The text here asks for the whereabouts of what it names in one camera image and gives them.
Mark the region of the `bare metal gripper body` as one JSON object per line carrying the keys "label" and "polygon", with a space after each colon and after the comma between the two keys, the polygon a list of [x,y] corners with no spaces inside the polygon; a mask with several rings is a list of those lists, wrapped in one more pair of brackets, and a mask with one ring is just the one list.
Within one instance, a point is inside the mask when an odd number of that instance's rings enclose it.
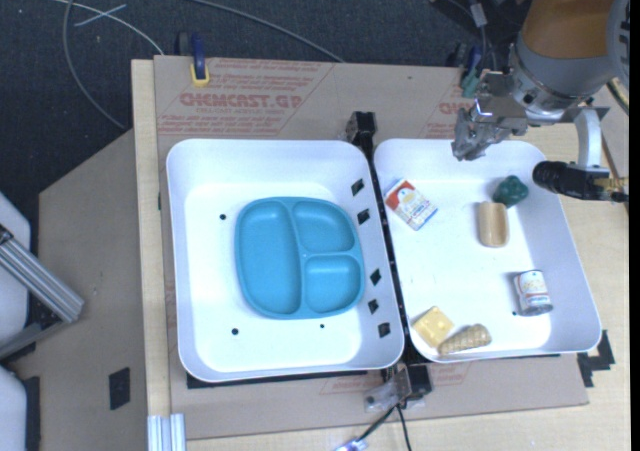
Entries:
{"label": "bare metal gripper body", "polygon": [[564,116],[564,96],[524,69],[471,71],[460,87],[472,104],[458,115],[466,114],[481,135],[522,136],[531,126],[552,125]]}

